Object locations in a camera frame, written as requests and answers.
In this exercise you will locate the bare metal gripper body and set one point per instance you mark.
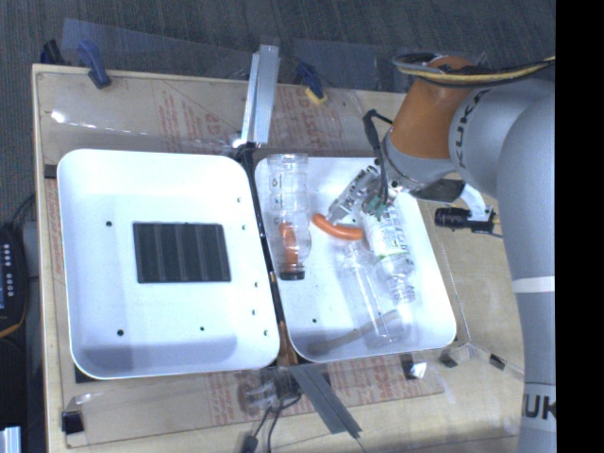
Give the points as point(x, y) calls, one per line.
point(355, 192)

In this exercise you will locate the orange sausage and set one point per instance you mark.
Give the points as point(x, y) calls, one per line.
point(336, 229)

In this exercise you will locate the black cylinder on white bracket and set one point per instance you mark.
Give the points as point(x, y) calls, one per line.
point(454, 217)

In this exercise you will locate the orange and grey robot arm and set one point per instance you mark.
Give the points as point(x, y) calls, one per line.
point(528, 168)

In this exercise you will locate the brown cardboard board red print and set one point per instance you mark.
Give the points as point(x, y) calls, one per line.
point(141, 111)

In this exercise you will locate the clear bottle green white label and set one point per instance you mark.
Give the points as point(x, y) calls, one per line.
point(389, 241)

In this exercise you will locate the white plastic tray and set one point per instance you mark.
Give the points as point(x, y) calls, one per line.
point(104, 272)
point(325, 295)

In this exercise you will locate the clear plastic bottle black cap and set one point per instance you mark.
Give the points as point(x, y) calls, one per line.
point(288, 191)

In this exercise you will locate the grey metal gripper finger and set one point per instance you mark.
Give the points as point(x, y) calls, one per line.
point(344, 218)
point(332, 210)

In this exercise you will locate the black ribbed rectangular pad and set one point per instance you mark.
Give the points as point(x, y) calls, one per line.
point(181, 253)

